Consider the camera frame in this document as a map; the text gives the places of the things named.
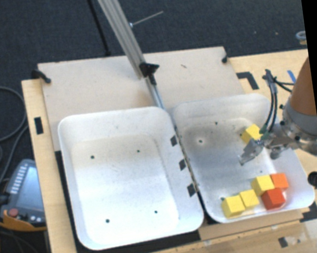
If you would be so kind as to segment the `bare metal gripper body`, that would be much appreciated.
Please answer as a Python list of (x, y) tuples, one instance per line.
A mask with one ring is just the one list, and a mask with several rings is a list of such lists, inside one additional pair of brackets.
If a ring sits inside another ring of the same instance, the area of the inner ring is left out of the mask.
[(301, 124), (283, 120), (275, 124), (264, 140), (267, 149), (283, 146), (285, 150), (302, 150), (317, 157), (317, 118), (308, 118)]

